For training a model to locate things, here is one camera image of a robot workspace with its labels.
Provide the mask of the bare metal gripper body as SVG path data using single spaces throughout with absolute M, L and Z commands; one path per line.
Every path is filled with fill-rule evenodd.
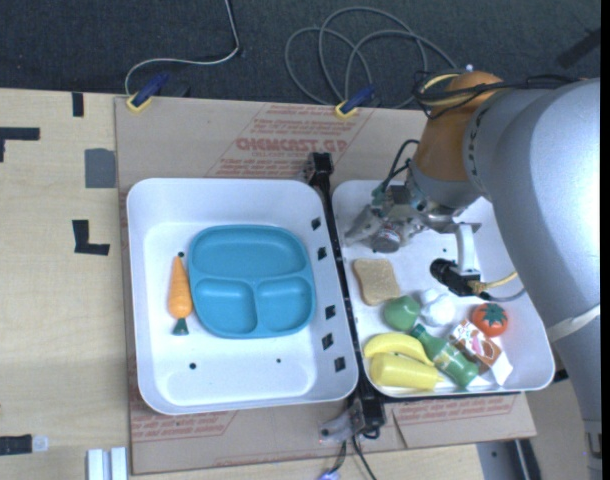
M 407 220 L 418 219 L 437 232 L 444 232 L 465 211 L 439 204 L 407 184 L 380 184 L 372 191 L 372 206 L 384 222 L 401 227 Z

